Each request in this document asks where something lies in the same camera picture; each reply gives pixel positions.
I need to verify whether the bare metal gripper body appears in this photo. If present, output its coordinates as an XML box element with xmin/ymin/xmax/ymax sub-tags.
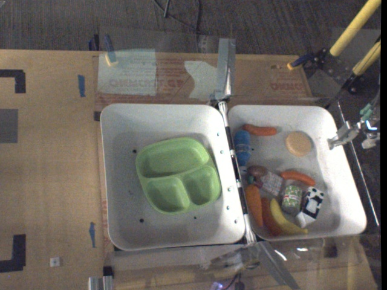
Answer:
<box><xmin>358</xmin><ymin>113</ymin><xmax>381</xmax><ymax>135</ymax></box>

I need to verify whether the yellow banana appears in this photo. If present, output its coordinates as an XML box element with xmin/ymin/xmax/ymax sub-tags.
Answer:
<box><xmin>270</xmin><ymin>198</ymin><xmax>309</xmax><ymax>236</ymax></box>

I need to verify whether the blue bottle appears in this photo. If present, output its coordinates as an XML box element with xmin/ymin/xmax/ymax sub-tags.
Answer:
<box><xmin>234</xmin><ymin>129</ymin><xmax>253</xmax><ymax>167</ymax></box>

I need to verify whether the white plastic tray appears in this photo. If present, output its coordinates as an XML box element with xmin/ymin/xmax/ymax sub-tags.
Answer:
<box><xmin>99</xmin><ymin>103</ymin><xmax>246</xmax><ymax>251</ymax></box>
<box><xmin>227</xmin><ymin>104</ymin><xmax>368</xmax><ymax>242</ymax></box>

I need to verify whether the brown cardboard board red print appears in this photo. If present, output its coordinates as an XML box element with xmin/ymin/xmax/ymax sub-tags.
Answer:
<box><xmin>92</xmin><ymin>52</ymin><xmax>338</xmax><ymax>258</ymax></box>

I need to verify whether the brown round toy food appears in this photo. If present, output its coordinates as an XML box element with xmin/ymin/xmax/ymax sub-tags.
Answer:
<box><xmin>247</xmin><ymin>165</ymin><xmax>268</xmax><ymax>179</ymax></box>

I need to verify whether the black and white carton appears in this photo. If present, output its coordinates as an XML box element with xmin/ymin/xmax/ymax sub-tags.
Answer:
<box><xmin>295</xmin><ymin>186</ymin><xmax>325</xmax><ymax>229</ymax></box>

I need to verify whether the green and white can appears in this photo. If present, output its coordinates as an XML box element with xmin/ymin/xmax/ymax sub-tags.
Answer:
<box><xmin>281</xmin><ymin>185</ymin><xmax>304</xmax><ymax>217</ymax></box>

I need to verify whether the chequered packet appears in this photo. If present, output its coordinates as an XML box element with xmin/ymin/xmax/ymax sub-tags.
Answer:
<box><xmin>256</xmin><ymin>172</ymin><xmax>285</xmax><ymax>197</ymax></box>

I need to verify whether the tan round biscuit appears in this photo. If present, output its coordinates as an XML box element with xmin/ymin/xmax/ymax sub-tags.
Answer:
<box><xmin>285</xmin><ymin>130</ymin><xmax>314</xmax><ymax>158</ymax></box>

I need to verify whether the green divided plate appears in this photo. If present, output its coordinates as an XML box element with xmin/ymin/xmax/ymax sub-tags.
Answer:
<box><xmin>135</xmin><ymin>137</ymin><xmax>222</xmax><ymax>215</ymax></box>

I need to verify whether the dark orange sausage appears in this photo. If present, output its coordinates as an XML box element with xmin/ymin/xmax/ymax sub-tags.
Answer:
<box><xmin>261</xmin><ymin>197</ymin><xmax>282</xmax><ymax>237</ymax></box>

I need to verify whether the orange carrot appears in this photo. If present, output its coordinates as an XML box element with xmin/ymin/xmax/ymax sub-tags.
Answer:
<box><xmin>244</xmin><ymin>184</ymin><xmax>264</xmax><ymax>228</ymax></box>

